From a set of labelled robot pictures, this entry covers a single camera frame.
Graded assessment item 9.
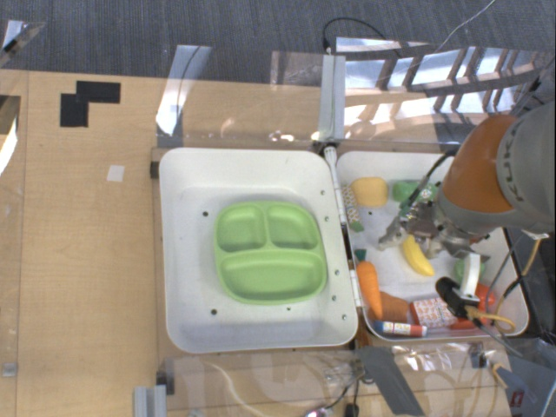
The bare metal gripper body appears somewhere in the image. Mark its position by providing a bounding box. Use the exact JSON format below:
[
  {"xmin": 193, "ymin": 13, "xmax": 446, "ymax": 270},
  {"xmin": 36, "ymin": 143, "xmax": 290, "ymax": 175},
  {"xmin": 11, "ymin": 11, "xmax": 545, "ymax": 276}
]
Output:
[{"xmin": 400, "ymin": 201, "xmax": 491, "ymax": 261}]

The yellow banana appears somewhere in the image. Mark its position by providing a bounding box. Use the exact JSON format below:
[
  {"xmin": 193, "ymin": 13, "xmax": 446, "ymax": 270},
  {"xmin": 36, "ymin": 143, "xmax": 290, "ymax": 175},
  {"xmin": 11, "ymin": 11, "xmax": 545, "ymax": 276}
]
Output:
[{"xmin": 400, "ymin": 233, "xmax": 436, "ymax": 278}]

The green and white packet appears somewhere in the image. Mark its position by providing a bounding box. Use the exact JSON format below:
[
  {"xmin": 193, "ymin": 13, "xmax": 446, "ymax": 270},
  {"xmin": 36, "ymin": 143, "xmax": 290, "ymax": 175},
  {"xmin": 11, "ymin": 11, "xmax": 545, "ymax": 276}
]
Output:
[{"xmin": 415, "ymin": 183, "xmax": 440, "ymax": 202}]

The green round toy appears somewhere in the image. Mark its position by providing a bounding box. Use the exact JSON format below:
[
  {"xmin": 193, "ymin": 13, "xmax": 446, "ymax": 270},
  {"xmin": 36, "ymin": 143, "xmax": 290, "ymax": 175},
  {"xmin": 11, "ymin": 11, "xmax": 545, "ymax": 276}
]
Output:
[{"xmin": 453, "ymin": 257, "xmax": 487, "ymax": 284}]

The white plastic tray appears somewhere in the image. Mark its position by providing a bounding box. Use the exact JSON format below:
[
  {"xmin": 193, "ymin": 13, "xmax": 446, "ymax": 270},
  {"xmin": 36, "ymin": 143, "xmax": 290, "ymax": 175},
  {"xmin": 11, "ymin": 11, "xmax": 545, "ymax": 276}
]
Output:
[
  {"xmin": 158, "ymin": 147, "xmax": 361, "ymax": 355},
  {"xmin": 336, "ymin": 150, "xmax": 531, "ymax": 343}
]

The green toy pepper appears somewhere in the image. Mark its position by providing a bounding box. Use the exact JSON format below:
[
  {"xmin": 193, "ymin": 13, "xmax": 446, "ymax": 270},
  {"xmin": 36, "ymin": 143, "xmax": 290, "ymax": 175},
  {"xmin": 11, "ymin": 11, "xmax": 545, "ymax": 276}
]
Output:
[{"xmin": 392, "ymin": 180, "xmax": 420, "ymax": 202}]

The orange carrot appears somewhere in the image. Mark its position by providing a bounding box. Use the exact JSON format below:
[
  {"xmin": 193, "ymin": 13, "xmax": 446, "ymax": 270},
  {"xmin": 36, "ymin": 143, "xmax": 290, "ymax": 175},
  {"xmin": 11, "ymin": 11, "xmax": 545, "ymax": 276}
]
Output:
[{"xmin": 353, "ymin": 249, "xmax": 385, "ymax": 321}]

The white packet with orange print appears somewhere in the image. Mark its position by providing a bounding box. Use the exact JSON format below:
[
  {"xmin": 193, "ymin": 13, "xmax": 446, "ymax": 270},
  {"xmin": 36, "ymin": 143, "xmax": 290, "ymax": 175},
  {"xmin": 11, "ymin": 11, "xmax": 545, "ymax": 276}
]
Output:
[{"xmin": 408, "ymin": 297, "xmax": 458, "ymax": 330}]

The brown toy sausage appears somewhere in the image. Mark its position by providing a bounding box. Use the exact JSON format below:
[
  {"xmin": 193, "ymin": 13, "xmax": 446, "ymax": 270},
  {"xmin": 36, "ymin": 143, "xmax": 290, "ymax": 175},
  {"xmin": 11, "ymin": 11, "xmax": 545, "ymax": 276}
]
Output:
[{"xmin": 379, "ymin": 290, "xmax": 412, "ymax": 324}]

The red-orange toy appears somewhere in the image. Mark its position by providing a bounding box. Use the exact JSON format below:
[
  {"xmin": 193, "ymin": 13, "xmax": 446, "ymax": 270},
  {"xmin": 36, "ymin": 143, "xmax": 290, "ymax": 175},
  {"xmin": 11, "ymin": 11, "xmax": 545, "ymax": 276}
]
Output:
[{"xmin": 449, "ymin": 281, "xmax": 497, "ymax": 331}]

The thin black and white rod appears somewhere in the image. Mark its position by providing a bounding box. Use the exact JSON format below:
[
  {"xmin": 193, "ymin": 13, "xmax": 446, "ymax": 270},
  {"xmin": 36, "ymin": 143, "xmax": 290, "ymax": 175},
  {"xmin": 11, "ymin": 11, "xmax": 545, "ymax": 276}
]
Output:
[{"xmin": 323, "ymin": 145, "xmax": 364, "ymax": 310}]

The white tube with red cap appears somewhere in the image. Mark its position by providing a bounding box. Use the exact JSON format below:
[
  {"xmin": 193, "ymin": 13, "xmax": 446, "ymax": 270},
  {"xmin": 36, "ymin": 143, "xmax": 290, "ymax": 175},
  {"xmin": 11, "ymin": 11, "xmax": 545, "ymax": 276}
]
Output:
[{"xmin": 373, "ymin": 319, "xmax": 429, "ymax": 339}]

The green divided plate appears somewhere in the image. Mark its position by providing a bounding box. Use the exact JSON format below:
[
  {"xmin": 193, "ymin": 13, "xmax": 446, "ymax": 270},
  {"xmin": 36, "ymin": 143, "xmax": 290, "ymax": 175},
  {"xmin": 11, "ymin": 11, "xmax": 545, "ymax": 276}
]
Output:
[{"xmin": 213, "ymin": 201, "xmax": 328, "ymax": 307}]

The black cylinder on white bracket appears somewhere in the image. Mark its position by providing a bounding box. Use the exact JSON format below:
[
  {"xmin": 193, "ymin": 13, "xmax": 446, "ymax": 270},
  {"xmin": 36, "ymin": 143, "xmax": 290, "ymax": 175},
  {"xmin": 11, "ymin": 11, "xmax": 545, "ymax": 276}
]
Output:
[{"xmin": 434, "ymin": 253, "xmax": 484, "ymax": 320}]

